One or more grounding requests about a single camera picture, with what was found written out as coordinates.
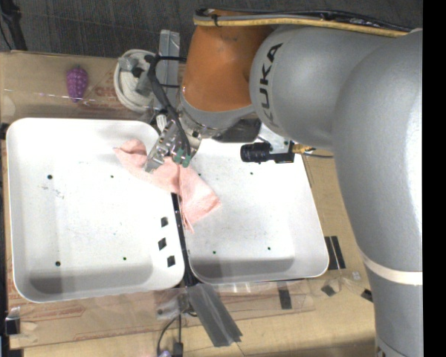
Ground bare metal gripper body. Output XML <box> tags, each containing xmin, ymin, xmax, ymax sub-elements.
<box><xmin>154</xmin><ymin>118</ymin><xmax>204</xmax><ymax>163</ymax></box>

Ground pink cloth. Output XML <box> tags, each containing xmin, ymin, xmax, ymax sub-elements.
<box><xmin>112</xmin><ymin>138</ymin><xmax>222</xmax><ymax>234</ymax></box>

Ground white plastic tray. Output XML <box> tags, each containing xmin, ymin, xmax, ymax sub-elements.
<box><xmin>178</xmin><ymin>135</ymin><xmax>330</xmax><ymax>286</ymax></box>
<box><xmin>5</xmin><ymin>117</ymin><xmax>187</xmax><ymax>304</ymax></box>

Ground purple grapes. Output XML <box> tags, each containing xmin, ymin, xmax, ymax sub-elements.
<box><xmin>65</xmin><ymin>65</ymin><xmax>89</xmax><ymax>103</ymax></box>

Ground brown cardboard board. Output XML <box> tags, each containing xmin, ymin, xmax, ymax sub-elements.
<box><xmin>0</xmin><ymin>50</ymin><xmax>378</xmax><ymax>357</ymax></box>

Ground black cylinder on white bracket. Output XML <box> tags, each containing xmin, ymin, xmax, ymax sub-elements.
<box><xmin>239</xmin><ymin>135</ymin><xmax>297</xmax><ymax>164</ymax></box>

